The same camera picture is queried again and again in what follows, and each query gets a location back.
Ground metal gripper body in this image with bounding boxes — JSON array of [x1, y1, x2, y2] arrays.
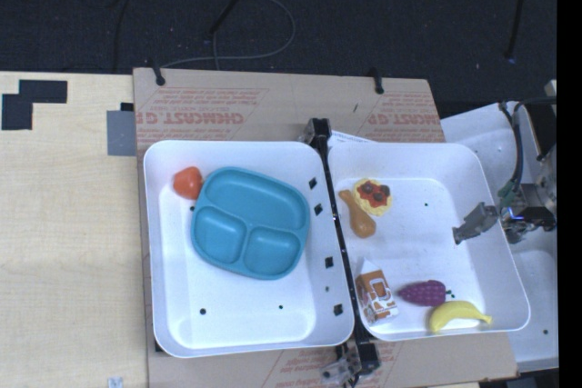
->
[[498, 182, 558, 244]]

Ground blue divided plate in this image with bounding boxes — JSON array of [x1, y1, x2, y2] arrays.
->
[[189, 165, 312, 282]]

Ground thin black rod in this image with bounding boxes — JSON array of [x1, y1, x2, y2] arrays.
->
[[316, 135, 370, 355]]

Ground orange and white carton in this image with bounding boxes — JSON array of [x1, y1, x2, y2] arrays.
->
[[354, 257, 401, 327]]

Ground brown cardboard board red print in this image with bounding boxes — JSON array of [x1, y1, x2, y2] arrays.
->
[[132, 66, 520, 388]]

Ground white paper sheet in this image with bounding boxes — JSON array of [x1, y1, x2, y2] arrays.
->
[[326, 130, 378, 146]]

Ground orange toy pepper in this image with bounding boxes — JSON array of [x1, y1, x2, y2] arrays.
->
[[172, 165, 205, 201]]

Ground white plastic tray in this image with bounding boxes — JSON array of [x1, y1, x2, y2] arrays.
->
[[326, 142, 532, 343], [143, 139, 356, 359]]

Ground purple toy grapes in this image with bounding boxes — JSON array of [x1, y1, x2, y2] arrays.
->
[[397, 279, 452, 308]]

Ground toy spaghetti with meatballs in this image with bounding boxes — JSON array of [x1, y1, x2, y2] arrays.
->
[[352, 177, 394, 217]]

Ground yellow banana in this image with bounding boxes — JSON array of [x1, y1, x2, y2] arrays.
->
[[428, 300, 494, 334]]

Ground brown toy chicken drumstick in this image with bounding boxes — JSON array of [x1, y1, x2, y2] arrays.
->
[[337, 189, 377, 240]]

